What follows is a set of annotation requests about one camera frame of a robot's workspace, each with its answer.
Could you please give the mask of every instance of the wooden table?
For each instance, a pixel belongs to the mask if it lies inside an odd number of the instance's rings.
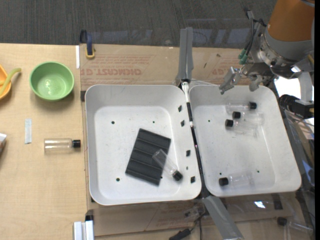
[[[69,45],[0,44],[0,64],[10,72],[22,68],[12,79],[10,94],[0,101],[0,133],[7,135],[0,155],[0,239],[70,240],[72,225],[84,221],[87,212],[86,172],[83,147],[69,154],[44,154],[45,138],[84,140],[80,99],[80,70],[76,47]],[[58,102],[38,98],[30,89],[32,69],[58,61],[75,78],[71,95]],[[25,119],[32,119],[32,142],[25,144]],[[297,216],[302,217],[298,202]],[[308,239],[285,231],[274,218],[237,223],[245,239]],[[168,239],[177,229],[103,236],[97,239]],[[186,239],[199,239],[199,228]],[[203,228],[203,239],[221,239],[215,226]]]

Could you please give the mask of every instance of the green bowl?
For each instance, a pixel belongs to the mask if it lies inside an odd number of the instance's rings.
[[[33,69],[29,83],[33,92],[41,99],[59,101],[71,93],[75,78],[65,65],[48,61]]]

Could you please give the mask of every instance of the wooden surface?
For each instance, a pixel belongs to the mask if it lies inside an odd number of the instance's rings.
[[[12,79],[0,100],[0,133],[7,135],[0,155],[0,239],[72,239],[72,225],[84,221],[86,181],[84,152],[44,154],[44,138],[83,140],[80,72],[75,46],[0,44],[0,64]],[[62,101],[39,99],[29,86],[32,69],[57,61],[75,78]],[[32,143],[25,144],[25,119],[32,119]]]

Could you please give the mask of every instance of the yellow handle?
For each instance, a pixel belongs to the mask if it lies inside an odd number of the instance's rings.
[[[8,76],[6,77],[6,79],[5,79],[4,82],[3,82],[3,86],[2,86],[1,89],[0,89],[0,96],[4,93],[4,91],[5,91],[6,87],[7,87],[7,85],[9,84],[12,76],[13,76],[15,73],[20,72],[20,71],[21,71],[21,68],[15,68],[14,70],[12,70],[12,71],[8,74]]]

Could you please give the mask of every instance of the bottle cap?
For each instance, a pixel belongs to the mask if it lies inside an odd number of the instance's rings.
[[[255,110],[257,108],[257,103],[249,102],[249,107],[250,107],[251,110]]]
[[[232,126],[234,126],[234,121],[233,121],[233,120],[230,120],[230,119],[227,119],[227,120],[225,120],[224,125],[225,125],[226,127],[232,127]]]
[[[172,174],[172,176],[174,177],[174,179],[175,179],[176,181],[180,181],[181,178],[182,178],[182,174],[181,174],[178,170],[175,171],[175,172]]]
[[[228,185],[229,184],[229,180],[227,177],[224,177],[224,178],[220,178],[219,179],[219,185],[220,186],[225,186],[225,185]]]
[[[284,217],[278,217],[276,219],[276,222],[278,223],[278,225],[285,226],[287,225],[288,220]]]
[[[238,111],[235,111],[232,113],[232,118],[233,119],[239,119],[241,117],[241,113]]]
[[[72,141],[72,147],[73,148],[80,148],[81,147],[81,140],[80,139],[75,139]]]

